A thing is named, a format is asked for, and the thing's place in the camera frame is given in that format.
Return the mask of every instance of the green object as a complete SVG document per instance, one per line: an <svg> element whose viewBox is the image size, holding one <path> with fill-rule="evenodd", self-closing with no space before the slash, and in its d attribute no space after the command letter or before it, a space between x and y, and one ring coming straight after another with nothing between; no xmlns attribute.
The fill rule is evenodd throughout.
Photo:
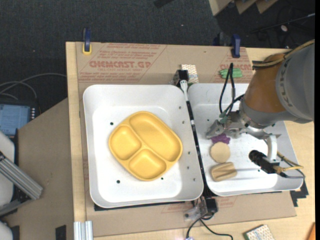
<svg viewBox="0 0 320 240"><path fill-rule="evenodd" d="M227 78L228 70L229 70L229 69L226 68L226 69L222 69L222 70L219 71L219 73L220 73L220 75L221 75L221 77L222 77L223 79L226 79L226 78ZM242 75L241 69L238 68L238 67L237 67L237 68L234 68L233 71L232 71L232 77L233 77L233 78L242 78L243 75Z"/></svg>
<svg viewBox="0 0 320 240"><path fill-rule="evenodd" d="M225 124L228 120L228 117L226 116L226 111L222 112L221 115L219 115L221 120L219 121L220 124Z"/></svg>

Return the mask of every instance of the wooden table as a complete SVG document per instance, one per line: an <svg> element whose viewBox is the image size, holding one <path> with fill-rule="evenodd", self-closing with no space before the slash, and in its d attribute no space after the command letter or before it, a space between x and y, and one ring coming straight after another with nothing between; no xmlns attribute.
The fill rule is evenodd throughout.
<svg viewBox="0 0 320 240"><path fill-rule="evenodd" d="M247 48L250 60L263 60L268 55L279 53L282 49ZM85 206L85 190L83 175L83 159L81 145L81 127L79 118L79 91L76 59L76 43L66 43L67 58L67 81L68 81L68 104L70 123L70 145L72 164L72 191L74 221L84 222L87 220ZM244 239L243 233L262 224L267 224L277 240L306 240L315 223L315 159L314 159L314 123L297 124L286 122L286 127L295 150L299 163L304 166L306 175L305 182L308 187L309 196L298 200L296 217L270 219L262 221L249 221L233 224L222 224L212 226L212 230L218 233L233 235L233 239ZM187 228L162 230L126 235L113 235L95 237L97 240L163 240L163 239L185 239ZM203 226L194 227L191 236L196 240L212 239L213 235ZM228 239L226 237L214 236L214 239Z"/></svg>

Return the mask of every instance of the purple object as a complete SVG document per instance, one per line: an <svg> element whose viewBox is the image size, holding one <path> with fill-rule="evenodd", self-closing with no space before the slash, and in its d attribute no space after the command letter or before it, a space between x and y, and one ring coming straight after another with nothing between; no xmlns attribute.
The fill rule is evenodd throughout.
<svg viewBox="0 0 320 240"><path fill-rule="evenodd" d="M229 142L230 142L230 138L227 137L227 135L225 133L222 133L218 136L212 137L211 140L212 140L213 144L215 144L217 142L223 142L225 144L229 144Z"/></svg>

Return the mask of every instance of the black connector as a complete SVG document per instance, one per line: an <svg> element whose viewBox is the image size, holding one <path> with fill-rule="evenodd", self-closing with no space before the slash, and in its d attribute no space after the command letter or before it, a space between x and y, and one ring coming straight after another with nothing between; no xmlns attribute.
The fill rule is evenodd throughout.
<svg viewBox="0 0 320 240"><path fill-rule="evenodd" d="M206 208L208 210L208 216L212 216L218 212L218 205L216 199L206 198L205 199Z"/></svg>
<svg viewBox="0 0 320 240"><path fill-rule="evenodd" d="M257 150L252 150L249 153L249 159L254 162L257 166L260 166L261 169L267 174L277 173L274 169L274 166L278 166L279 162L269 162L267 156Z"/></svg>
<svg viewBox="0 0 320 240"><path fill-rule="evenodd" d="M189 81L189 72L188 70L178 69L173 77L173 84L177 87L180 87L180 81L186 80Z"/></svg>

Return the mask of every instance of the round bread bun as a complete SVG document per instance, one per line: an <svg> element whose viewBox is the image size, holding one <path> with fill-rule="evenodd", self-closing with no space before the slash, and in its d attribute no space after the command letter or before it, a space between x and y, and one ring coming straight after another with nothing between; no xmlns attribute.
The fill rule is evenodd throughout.
<svg viewBox="0 0 320 240"><path fill-rule="evenodd" d="M210 155L217 163L225 163L230 158L230 148L228 144L219 141L211 147Z"/></svg>

